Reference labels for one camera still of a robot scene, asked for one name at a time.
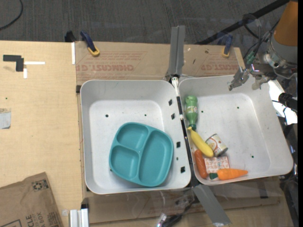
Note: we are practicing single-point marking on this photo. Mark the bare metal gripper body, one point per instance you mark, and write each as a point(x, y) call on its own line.
point(280, 70)

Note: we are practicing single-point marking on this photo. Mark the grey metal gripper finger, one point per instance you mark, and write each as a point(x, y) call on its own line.
point(239, 78)
point(260, 82)

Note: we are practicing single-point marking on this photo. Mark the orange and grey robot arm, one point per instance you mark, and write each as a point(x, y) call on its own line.
point(287, 25)

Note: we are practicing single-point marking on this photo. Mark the white plastic tray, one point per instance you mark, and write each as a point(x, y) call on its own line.
point(243, 131)
point(99, 136)

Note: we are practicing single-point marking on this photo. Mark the green plastic bottle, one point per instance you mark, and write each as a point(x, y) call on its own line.
point(191, 110)

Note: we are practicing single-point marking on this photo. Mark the white and orange can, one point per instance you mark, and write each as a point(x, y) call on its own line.
point(216, 145)

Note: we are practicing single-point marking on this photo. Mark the yellow banana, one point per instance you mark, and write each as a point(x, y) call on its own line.
point(201, 143)

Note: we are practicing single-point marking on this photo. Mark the orange and white carton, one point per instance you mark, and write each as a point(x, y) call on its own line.
point(216, 164)

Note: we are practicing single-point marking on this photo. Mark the orange sausage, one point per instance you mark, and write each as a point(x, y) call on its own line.
point(200, 164)

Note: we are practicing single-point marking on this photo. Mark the orange carrot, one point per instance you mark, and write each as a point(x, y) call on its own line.
point(230, 174)

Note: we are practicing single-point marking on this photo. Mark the brown cardboard board red print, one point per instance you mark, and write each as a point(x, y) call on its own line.
point(142, 60)

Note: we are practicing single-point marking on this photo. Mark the teal divided plate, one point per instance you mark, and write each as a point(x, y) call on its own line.
point(151, 157)

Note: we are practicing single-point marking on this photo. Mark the black cylinder on white bracket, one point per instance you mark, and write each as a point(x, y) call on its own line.
point(287, 100)

